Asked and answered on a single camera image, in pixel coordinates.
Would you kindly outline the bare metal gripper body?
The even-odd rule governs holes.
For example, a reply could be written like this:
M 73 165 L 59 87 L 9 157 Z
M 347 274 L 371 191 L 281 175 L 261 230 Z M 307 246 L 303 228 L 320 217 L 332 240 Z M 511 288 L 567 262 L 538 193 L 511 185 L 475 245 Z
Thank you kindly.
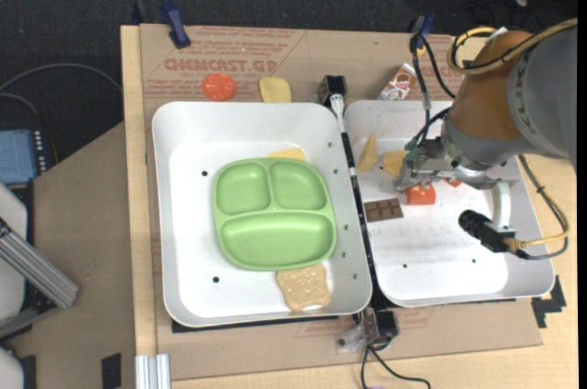
M 492 179 L 488 171 L 492 164 L 475 161 L 461 152 L 449 139 L 424 139 L 409 141 L 404 147 L 404 167 L 410 167 L 415 176 L 415 186 L 425 176 L 435 176 L 436 181 L 461 181 L 475 189 L 491 189 L 501 182 Z

